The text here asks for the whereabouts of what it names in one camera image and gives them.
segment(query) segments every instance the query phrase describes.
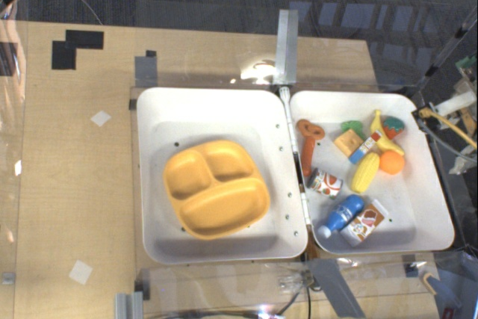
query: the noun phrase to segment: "toy orange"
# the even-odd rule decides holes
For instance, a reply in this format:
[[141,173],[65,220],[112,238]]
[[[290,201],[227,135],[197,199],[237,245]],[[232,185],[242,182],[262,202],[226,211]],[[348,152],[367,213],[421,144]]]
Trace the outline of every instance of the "toy orange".
[[394,150],[387,150],[380,156],[380,169],[388,174],[398,174],[404,166],[405,159]]

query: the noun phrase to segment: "toy can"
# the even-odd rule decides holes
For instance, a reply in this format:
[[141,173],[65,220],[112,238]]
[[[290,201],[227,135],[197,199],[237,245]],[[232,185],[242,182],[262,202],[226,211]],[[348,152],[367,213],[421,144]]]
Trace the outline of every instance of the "toy can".
[[342,179],[316,168],[308,179],[307,188],[335,199],[343,183]]

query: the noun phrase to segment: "yellow corn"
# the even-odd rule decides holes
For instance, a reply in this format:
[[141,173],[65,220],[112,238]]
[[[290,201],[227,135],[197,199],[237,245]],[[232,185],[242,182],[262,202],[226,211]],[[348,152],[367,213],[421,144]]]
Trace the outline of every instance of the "yellow corn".
[[370,183],[379,170],[380,156],[374,152],[368,153],[360,161],[356,173],[353,175],[350,188],[356,193],[363,193],[368,189]]

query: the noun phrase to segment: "blue bottle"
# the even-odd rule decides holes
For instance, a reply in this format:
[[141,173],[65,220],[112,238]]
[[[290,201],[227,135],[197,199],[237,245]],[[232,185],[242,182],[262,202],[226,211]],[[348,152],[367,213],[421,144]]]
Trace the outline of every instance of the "blue bottle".
[[364,200],[355,194],[348,196],[330,213],[327,223],[317,230],[319,235],[328,238],[335,230],[342,230],[362,209]]

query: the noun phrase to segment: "orange divided plate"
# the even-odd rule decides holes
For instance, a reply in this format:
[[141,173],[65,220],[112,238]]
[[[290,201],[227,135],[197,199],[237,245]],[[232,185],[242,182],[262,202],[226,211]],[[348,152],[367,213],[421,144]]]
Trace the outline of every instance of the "orange divided plate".
[[199,239],[242,230],[269,209],[269,192],[258,168],[232,141],[211,141],[174,155],[163,180],[176,216]]

